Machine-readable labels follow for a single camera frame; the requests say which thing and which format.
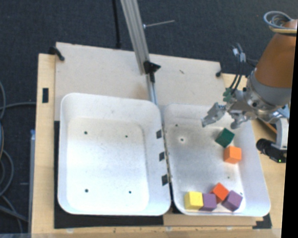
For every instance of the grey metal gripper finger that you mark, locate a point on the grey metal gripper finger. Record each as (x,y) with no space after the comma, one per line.
(212,115)
(237,122)

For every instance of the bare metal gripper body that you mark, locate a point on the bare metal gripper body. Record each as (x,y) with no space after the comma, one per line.
(252,107)

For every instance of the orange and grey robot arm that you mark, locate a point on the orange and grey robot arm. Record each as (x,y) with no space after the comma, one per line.
(276,61)

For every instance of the green cube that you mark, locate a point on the green cube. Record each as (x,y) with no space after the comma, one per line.
(224,137)

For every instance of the orange cube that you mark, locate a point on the orange cube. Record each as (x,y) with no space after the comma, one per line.
(232,154)
(220,191)

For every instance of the white plastic tray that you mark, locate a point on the white plastic tray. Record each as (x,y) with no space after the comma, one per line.
(109,164)
(199,166)

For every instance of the purple cube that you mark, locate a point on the purple cube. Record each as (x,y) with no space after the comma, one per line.
(209,202)
(232,201)

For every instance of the yellow cube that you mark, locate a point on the yellow cube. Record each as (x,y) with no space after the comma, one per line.
(193,200)

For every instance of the pale flat board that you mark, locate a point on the pale flat board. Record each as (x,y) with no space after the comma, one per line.
(104,72)

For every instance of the black cylinder on white bracket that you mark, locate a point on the black cylinder on white bracket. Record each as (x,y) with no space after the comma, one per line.
(271,149)

